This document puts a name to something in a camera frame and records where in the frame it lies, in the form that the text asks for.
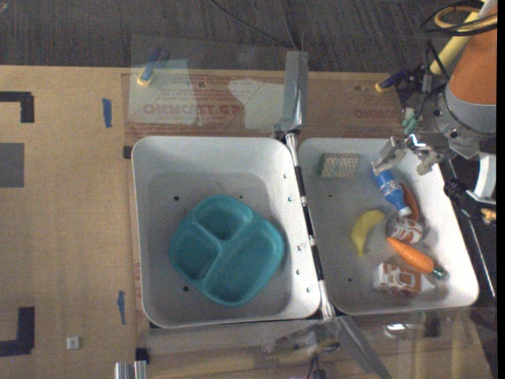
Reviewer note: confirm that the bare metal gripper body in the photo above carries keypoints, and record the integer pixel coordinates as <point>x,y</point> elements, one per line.
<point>453,134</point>

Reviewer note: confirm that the yellow banana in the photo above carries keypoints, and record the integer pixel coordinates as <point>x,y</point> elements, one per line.
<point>365,227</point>

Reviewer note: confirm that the white plastic tray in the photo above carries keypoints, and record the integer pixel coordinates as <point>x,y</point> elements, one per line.
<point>347,196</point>
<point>221,160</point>

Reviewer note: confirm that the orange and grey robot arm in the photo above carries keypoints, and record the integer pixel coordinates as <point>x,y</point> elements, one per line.
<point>475,65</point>

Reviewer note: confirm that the brown sausage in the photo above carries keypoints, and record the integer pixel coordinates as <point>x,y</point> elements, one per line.
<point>411,203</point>

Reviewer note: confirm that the green divided plate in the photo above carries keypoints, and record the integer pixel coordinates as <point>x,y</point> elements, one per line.
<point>229,251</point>

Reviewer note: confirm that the red and white can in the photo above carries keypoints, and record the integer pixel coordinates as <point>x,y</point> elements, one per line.
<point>404,229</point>

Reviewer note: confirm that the blue bottle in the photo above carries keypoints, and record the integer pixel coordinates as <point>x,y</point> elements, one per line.
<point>390,190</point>

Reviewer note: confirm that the orange carrot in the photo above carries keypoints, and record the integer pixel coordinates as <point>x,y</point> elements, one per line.
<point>412,257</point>

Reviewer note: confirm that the brown cardboard board, red print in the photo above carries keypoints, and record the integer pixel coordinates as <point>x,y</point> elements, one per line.
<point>335,105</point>

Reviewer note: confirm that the white and brown carton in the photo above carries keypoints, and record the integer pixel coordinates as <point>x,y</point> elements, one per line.
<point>400,280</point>

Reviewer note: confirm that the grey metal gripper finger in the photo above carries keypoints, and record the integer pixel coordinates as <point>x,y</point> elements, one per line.
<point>430,162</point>
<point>388,156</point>

